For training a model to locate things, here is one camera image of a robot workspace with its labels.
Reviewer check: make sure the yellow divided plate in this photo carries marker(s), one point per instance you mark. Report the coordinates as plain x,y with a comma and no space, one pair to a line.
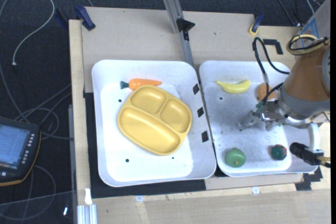
147,126

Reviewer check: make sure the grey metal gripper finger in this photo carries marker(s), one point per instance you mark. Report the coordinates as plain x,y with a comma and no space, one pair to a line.
249,119
273,123

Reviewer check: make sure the yellow banana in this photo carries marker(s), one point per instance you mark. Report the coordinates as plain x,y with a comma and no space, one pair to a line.
235,87

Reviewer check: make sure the brown cardboard board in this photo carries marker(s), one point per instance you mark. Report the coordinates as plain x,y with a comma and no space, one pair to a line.
136,39

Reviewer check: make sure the orange round biscuit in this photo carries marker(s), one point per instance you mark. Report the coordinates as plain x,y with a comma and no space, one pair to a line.
262,91

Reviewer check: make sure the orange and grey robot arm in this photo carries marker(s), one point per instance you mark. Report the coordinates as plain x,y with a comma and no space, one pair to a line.
304,78

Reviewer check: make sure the white plastic tray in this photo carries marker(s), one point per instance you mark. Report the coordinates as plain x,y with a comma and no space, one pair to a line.
236,123
147,168

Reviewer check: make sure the black cylinder on white bracket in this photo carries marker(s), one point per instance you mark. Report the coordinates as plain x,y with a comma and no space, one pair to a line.
305,153

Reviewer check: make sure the orange carrot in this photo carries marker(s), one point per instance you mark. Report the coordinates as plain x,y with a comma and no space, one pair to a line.
144,83

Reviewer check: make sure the green apple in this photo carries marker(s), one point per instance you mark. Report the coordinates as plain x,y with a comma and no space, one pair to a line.
235,157

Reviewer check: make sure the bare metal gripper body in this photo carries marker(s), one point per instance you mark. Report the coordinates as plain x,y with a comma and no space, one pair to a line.
274,111

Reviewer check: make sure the green and red toy vegetable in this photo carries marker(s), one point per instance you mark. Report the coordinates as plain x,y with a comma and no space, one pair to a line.
278,152

